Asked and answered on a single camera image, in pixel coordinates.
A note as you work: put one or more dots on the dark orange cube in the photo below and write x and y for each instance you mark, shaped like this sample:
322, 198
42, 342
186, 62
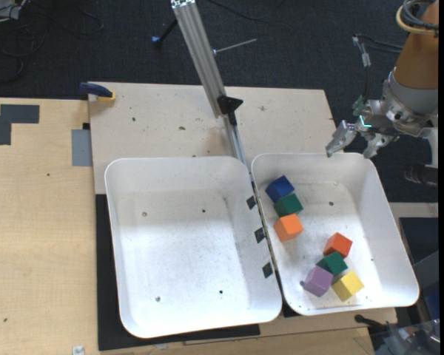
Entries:
338, 244

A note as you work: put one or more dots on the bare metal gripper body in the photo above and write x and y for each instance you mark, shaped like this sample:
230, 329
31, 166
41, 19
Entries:
386, 121

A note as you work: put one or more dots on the blue cube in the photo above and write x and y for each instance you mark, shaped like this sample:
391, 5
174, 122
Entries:
280, 188

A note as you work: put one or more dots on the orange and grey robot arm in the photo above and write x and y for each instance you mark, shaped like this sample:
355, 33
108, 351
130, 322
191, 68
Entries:
418, 61

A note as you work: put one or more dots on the purple cube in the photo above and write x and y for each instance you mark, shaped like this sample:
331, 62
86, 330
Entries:
318, 281

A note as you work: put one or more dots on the green cube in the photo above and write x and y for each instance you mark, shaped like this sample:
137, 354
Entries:
289, 205
333, 263

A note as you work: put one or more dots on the pale wood board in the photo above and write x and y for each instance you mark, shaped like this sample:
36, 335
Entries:
163, 124

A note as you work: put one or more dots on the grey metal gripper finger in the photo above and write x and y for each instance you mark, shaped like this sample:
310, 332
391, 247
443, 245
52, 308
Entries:
339, 139
376, 145

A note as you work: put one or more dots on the light orange cube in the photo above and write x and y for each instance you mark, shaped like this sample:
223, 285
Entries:
288, 228

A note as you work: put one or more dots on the black cylinder on white bracket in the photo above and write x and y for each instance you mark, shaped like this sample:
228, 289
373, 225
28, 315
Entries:
423, 175

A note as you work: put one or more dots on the white plastic tray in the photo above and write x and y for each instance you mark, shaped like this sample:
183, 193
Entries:
185, 250
377, 235

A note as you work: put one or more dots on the yellow cube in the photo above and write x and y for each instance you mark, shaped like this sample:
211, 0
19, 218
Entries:
348, 286

